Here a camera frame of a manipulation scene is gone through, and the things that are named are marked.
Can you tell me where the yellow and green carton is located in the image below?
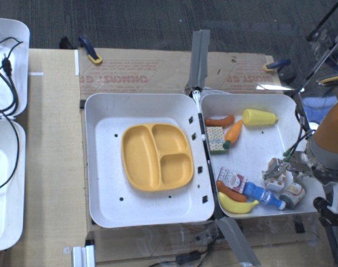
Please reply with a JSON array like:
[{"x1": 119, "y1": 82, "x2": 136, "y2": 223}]
[{"x1": 205, "y1": 126, "x2": 228, "y2": 155}]

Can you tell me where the blue bottle white cap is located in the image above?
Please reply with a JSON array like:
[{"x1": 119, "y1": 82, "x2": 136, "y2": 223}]
[{"x1": 243, "y1": 181, "x2": 287, "y2": 211}]

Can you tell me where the black cylinder on white bracket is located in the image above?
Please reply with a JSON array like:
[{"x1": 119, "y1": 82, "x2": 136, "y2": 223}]
[{"x1": 312, "y1": 182, "x2": 338, "y2": 226}]

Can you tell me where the brown cardboard board red print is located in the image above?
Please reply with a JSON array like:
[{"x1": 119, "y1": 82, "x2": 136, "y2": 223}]
[{"x1": 77, "y1": 47, "x2": 327, "y2": 263}]

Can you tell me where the yellow divided plate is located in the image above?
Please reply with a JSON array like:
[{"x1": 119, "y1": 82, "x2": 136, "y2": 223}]
[{"x1": 120, "y1": 122, "x2": 195, "y2": 192}]

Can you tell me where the orange toy sausage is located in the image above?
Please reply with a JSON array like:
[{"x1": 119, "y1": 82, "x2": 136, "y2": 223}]
[
  {"x1": 204, "y1": 115, "x2": 236, "y2": 128},
  {"x1": 215, "y1": 180, "x2": 248, "y2": 203}
]

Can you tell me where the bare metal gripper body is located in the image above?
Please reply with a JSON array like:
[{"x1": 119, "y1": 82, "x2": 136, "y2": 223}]
[{"x1": 286, "y1": 150, "x2": 316, "y2": 178}]

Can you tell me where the white carton orange print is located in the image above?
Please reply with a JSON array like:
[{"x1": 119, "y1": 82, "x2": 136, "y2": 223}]
[{"x1": 264, "y1": 171, "x2": 287, "y2": 194}]

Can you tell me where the white can orange print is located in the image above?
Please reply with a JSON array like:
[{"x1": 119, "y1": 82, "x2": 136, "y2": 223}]
[{"x1": 278, "y1": 182, "x2": 307, "y2": 210}]

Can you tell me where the white plastic tray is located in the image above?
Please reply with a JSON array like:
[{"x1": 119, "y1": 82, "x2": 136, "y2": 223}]
[
  {"x1": 199, "y1": 93, "x2": 326, "y2": 220},
  {"x1": 84, "y1": 92, "x2": 215, "y2": 229},
  {"x1": 0, "y1": 17, "x2": 31, "y2": 120},
  {"x1": 0, "y1": 119, "x2": 27, "y2": 252}
]

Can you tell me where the orange toy carrot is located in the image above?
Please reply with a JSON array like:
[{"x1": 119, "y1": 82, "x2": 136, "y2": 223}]
[{"x1": 222, "y1": 119, "x2": 243, "y2": 150}]

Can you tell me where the pink and white carton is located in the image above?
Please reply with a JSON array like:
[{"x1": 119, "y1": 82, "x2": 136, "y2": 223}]
[{"x1": 216, "y1": 166, "x2": 248, "y2": 195}]

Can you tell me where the yellow squeeze bottle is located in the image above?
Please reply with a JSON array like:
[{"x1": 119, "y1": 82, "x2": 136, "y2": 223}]
[{"x1": 241, "y1": 108, "x2": 280, "y2": 127}]

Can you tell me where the black cable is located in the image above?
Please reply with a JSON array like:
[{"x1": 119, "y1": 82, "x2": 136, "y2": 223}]
[{"x1": 0, "y1": 37, "x2": 25, "y2": 194}]

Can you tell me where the yellow banana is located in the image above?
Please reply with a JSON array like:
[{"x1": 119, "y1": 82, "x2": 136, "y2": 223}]
[{"x1": 218, "y1": 191, "x2": 259, "y2": 215}]

